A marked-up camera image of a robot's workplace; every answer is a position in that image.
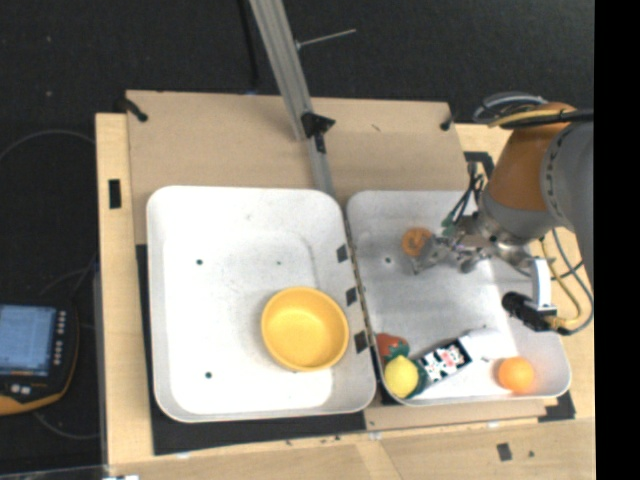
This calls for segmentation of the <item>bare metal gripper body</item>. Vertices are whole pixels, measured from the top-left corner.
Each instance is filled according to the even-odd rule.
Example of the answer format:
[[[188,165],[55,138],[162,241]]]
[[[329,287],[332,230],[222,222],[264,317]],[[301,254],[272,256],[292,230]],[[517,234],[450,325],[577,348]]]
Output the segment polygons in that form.
[[[440,248],[454,256],[480,255],[483,260],[499,259],[516,269],[526,269],[534,261],[530,239],[514,235],[488,216],[463,216],[436,235]]]

